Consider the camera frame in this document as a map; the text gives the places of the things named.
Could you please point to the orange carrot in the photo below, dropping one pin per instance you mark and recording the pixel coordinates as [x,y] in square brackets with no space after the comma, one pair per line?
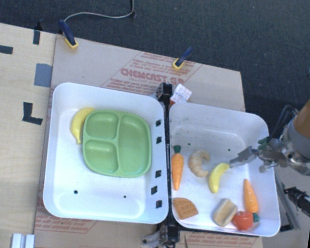
[250,197]
[177,167]

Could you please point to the orange waffle biscuit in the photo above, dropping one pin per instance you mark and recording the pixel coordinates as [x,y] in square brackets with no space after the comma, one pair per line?
[185,209]

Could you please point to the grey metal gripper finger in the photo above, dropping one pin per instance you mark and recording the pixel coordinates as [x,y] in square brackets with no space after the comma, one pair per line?
[238,162]
[249,152]

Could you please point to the yellow banana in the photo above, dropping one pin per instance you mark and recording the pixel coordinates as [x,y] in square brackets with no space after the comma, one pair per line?
[217,176]
[77,123]

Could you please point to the green divided plate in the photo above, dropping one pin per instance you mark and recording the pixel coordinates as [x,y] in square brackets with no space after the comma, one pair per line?
[133,143]

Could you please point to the thin black and white rod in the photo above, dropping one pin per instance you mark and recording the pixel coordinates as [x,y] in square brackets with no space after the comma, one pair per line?
[167,157]

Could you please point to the brown cardboard board red print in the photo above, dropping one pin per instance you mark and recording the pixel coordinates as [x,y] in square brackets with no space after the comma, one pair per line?
[100,63]

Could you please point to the red tomato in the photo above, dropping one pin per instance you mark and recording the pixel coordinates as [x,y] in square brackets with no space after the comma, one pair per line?
[243,221]

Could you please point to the beige croissant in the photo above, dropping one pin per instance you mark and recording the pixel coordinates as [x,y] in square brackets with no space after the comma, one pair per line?
[196,164]

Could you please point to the beige bread roll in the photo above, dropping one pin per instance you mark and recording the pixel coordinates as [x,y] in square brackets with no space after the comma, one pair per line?
[225,212]

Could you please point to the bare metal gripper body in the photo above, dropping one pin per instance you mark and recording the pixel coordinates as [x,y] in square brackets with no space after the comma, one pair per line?
[275,156]

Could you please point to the white plastic tray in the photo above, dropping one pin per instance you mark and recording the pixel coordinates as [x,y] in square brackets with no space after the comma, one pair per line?
[229,131]
[98,195]

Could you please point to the black cylinder on white bracket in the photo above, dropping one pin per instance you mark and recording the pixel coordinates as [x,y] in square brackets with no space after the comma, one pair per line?
[299,198]

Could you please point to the white paper packet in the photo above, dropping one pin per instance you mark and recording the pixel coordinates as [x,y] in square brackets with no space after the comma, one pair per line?
[181,94]

